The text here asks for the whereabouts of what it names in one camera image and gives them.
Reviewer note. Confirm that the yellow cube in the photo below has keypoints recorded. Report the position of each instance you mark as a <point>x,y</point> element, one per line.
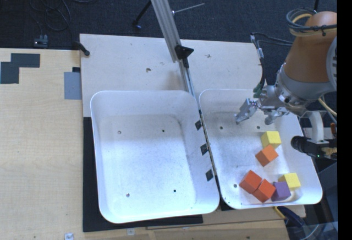
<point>291,179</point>
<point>271,138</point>

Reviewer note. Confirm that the pale wooden board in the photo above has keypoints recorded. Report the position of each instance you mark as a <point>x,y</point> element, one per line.
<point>132,65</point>

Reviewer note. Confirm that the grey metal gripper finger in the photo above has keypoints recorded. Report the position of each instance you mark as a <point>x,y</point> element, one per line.
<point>272,117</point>
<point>246,111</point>

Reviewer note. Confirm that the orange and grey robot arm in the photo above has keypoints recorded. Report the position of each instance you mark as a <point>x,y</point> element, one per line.
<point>308,57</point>

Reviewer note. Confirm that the red cube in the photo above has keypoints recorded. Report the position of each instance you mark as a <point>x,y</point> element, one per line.
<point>264,191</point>
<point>249,181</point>

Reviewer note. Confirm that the purple cube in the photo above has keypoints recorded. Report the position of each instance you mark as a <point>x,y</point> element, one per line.
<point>281,191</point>

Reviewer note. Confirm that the black cylinder on white bracket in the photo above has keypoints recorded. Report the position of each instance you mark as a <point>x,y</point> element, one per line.
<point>305,145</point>

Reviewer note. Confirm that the white plastic tray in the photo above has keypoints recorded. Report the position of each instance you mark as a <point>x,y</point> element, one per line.
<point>148,156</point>
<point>236,150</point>

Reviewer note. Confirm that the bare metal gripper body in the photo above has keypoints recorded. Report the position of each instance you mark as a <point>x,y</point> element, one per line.
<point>272,100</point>

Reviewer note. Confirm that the orange cube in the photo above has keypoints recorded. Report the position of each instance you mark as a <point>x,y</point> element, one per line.
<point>266,155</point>

